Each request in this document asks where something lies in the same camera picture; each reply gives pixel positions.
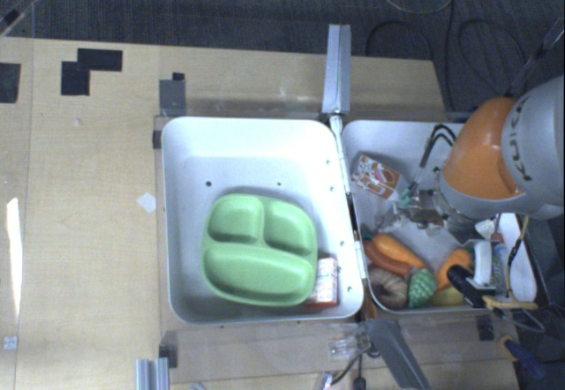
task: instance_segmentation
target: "carrot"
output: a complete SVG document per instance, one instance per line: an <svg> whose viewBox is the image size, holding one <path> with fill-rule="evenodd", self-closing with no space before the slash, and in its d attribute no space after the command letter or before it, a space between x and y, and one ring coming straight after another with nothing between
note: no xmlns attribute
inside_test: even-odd
<svg viewBox="0 0 565 390"><path fill-rule="evenodd" d="M378 251L372 241L363 241L363 249L365 255L370 259L373 264L382 269L386 269L391 273L398 275L406 275L410 272L410 265L387 257L382 252Z"/></svg>
<svg viewBox="0 0 565 390"><path fill-rule="evenodd" d="M380 253L383 253L390 259L402 261L415 267L426 267L424 262L407 247L396 241L387 233L379 233L373 238L373 244Z"/></svg>
<svg viewBox="0 0 565 390"><path fill-rule="evenodd" d="M462 267L466 267L469 269L469 265L471 264L471 255L465 249L455 249L452 251L447 259L443 262L438 269L438 272L435 275L435 280L438 281L438 291L440 289L444 289L450 285L448 279L448 270L453 265L461 265Z"/></svg>

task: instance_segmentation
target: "green plate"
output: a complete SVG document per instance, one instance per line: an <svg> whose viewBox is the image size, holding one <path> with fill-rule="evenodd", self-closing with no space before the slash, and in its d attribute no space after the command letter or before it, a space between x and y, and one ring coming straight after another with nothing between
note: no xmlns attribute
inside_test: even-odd
<svg viewBox="0 0 565 390"><path fill-rule="evenodd" d="M316 280L318 242L308 214L269 197L216 200L204 228L200 269L216 295L243 304L301 304Z"/></svg>

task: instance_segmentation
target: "wooden table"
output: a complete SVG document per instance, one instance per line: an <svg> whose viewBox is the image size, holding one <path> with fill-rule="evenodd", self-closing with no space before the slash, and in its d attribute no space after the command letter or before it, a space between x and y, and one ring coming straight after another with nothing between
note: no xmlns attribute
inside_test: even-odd
<svg viewBox="0 0 565 390"><path fill-rule="evenodd" d="M25 219L25 259L19 344L0 356L0 388L12 388L14 382L18 390L133 388L135 360L155 358L160 342L156 216L137 202L145 193L155 194L151 138L154 116L159 113L159 79L170 79L173 71L184 73L189 108L199 103L222 109L241 106L242 101L274 105L291 101L315 109L321 99L325 57L4 41L0 62L12 59L23 66L18 103L0 105L0 126L10 132L0 145L23 150L23 164L10 187L27 193L27 203L20 207ZM62 96L61 63L76 61L77 48L122 50L123 70L92 71L90 96ZM26 92L26 87L31 91L32 85L25 84L31 79L33 93ZM429 62L355 57L351 85L353 108L361 114L444 118ZM31 109L30 124L14 128L14 119L21 118L15 114L17 109L24 114ZM28 151L18 146L26 140ZM0 160L5 168L18 167L13 154L0 153ZM13 197L2 196L3 203ZM6 240L2 236L0 241L0 252L5 254ZM7 294L5 271L3 267L0 275L2 304ZM6 317L2 328L8 324ZM512 365L493 341L478 341L472 321L438 321L439 335L419 332L417 324L407 328L414 337L408 341L435 388L517 388ZM382 361L367 366L368 388L396 388ZM317 376L306 373L203 384L208 390L310 390ZM349 386L350 380L345 379L336 388Z"/></svg>

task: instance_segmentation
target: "orange vegetable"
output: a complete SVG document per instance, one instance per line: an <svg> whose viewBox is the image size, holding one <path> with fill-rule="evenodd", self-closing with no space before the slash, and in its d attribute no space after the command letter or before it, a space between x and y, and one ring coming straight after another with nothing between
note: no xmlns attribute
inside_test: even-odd
<svg viewBox="0 0 565 390"><path fill-rule="evenodd" d="M448 258L440 266L440 269L438 269L438 272L435 275L435 280L438 281L437 290L439 291L440 289L444 289L448 285L450 285L448 279L448 270L453 265L460 265L469 269L470 264L471 255L469 255L469 252L467 252L465 249L455 249L454 251L452 251L449 254Z"/></svg>
<svg viewBox="0 0 565 390"><path fill-rule="evenodd" d="M383 253L390 259L402 261L415 267L426 267L424 262L413 251L396 241L387 233L379 233L373 238L373 244L380 253Z"/></svg>
<svg viewBox="0 0 565 390"><path fill-rule="evenodd" d="M398 275L406 275L410 272L410 265L408 263L390 259L376 248L373 241L363 241L363 249L366 257L377 267Z"/></svg>

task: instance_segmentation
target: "green divided plate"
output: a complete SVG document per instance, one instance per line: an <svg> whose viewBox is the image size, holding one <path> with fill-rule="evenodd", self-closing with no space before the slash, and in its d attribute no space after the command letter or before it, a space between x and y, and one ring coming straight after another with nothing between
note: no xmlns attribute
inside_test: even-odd
<svg viewBox="0 0 565 390"><path fill-rule="evenodd" d="M216 295L243 304L301 304L316 281L318 242L308 214L269 197L216 200L204 228L200 270Z"/></svg>

